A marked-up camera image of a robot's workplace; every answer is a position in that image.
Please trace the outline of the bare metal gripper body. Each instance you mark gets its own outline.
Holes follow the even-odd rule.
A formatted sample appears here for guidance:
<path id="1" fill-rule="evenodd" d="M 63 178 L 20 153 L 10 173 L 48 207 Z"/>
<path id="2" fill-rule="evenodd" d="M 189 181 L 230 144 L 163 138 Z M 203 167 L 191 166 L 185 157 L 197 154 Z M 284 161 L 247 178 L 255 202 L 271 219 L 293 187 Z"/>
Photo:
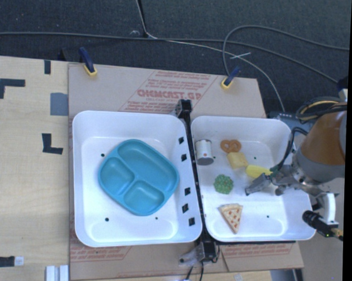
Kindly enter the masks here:
<path id="1" fill-rule="evenodd" d="M 275 186 L 289 184 L 290 189 L 302 190 L 316 198 L 325 193 L 321 187 L 322 183 L 309 177 L 299 166 L 283 165 L 280 170 L 273 172 L 270 177 Z"/>

